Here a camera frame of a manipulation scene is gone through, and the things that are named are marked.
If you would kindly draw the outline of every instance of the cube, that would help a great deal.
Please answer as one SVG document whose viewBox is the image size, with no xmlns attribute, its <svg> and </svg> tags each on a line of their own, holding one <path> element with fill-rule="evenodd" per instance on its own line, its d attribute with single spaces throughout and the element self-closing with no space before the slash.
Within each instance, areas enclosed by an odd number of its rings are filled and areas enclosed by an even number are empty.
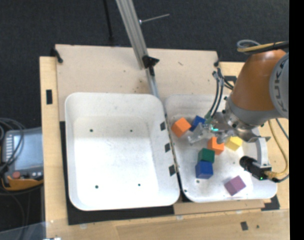
<svg viewBox="0 0 304 240">
<path fill-rule="evenodd" d="M 208 161 L 199 161 L 195 166 L 195 173 L 198 179 L 209 179 L 213 176 L 213 164 Z"/>
<path fill-rule="evenodd" d="M 224 143 L 217 144 L 216 140 L 216 137 L 210 138 L 207 142 L 207 148 L 210 150 L 214 150 L 215 154 L 219 155 L 224 151 Z"/>
<path fill-rule="evenodd" d="M 246 187 L 240 176 L 234 177 L 233 179 L 225 183 L 224 186 L 231 196 L 235 195 Z"/>
<path fill-rule="evenodd" d="M 197 115 L 192 122 L 192 127 L 190 128 L 190 131 L 194 131 L 199 123 L 205 123 L 205 119 Z"/>
<path fill-rule="evenodd" d="M 215 152 L 213 150 L 202 148 L 198 153 L 197 161 L 208 161 L 214 163 Z"/>
<path fill-rule="evenodd" d="M 240 146 L 242 146 L 242 139 L 239 137 L 229 137 L 225 143 L 225 146 L 229 149 L 236 151 Z"/>
<path fill-rule="evenodd" d="M 191 124 L 185 118 L 182 117 L 173 124 L 171 129 L 175 133 L 175 135 L 180 138 L 190 128 Z"/>
</svg>

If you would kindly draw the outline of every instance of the empty white tray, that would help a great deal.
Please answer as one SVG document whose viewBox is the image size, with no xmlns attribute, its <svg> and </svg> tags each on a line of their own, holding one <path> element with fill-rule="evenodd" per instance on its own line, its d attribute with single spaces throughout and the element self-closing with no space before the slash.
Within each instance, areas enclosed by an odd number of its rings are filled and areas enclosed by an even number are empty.
<svg viewBox="0 0 304 240">
<path fill-rule="evenodd" d="M 65 116 L 69 196 L 75 207 L 97 211 L 177 201 L 179 185 L 159 99 L 78 92 L 67 97 Z"/>
<path fill-rule="evenodd" d="M 186 118 L 190 123 L 196 115 L 204 117 L 211 108 L 213 101 L 213 95 L 173 95 L 169 97 L 165 102 L 165 108 L 170 125 L 181 117 Z M 219 111 L 222 111 L 224 107 L 225 101 L 222 100 Z M 243 142 L 243 145 L 237 151 L 226 147 L 220 155 L 215 155 L 213 176 L 209 179 L 196 178 L 195 165 L 197 164 L 198 152 L 202 148 L 207 148 L 207 141 L 214 135 L 209 133 L 207 138 L 190 145 L 187 137 L 192 134 L 191 131 L 188 131 L 180 138 L 172 134 L 182 189 L 191 201 L 204 203 L 269 199 L 276 194 L 276 183 L 270 180 L 257 180 L 239 165 L 242 156 L 257 159 L 257 149 L 254 143 Z M 246 188 L 231 196 L 225 189 L 224 184 L 236 176 L 243 179 Z"/>
</svg>

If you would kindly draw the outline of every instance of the electronic device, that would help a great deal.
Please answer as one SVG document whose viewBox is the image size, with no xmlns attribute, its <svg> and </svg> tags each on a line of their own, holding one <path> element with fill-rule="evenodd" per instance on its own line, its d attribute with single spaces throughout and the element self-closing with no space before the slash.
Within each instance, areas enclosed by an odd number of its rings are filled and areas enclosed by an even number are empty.
<svg viewBox="0 0 304 240">
<path fill-rule="evenodd" d="M 19 191 L 43 183 L 42 128 L 9 130 L 2 145 L 1 163 L 8 163 L 2 178 L 4 188 Z"/>
</svg>

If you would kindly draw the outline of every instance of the orange cube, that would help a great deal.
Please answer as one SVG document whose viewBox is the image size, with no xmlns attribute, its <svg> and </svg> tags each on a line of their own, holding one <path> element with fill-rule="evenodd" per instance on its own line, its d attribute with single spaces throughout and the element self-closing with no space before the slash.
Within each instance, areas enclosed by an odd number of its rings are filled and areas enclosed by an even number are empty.
<svg viewBox="0 0 304 240">
<path fill-rule="evenodd" d="M 224 143 L 217 144 L 216 140 L 216 137 L 210 138 L 207 142 L 207 148 L 210 150 L 214 150 L 215 154 L 219 155 L 224 151 Z"/>
<path fill-rule="evenodd" d="M 181 137 L 184 133 L 186 133 L 190 128 L 191 124 L 185 119 L 181 118 L 177 120 L 173 125 L 172 125 L 172 131 L 175 133 L 177 137 Z"/>
</svg>

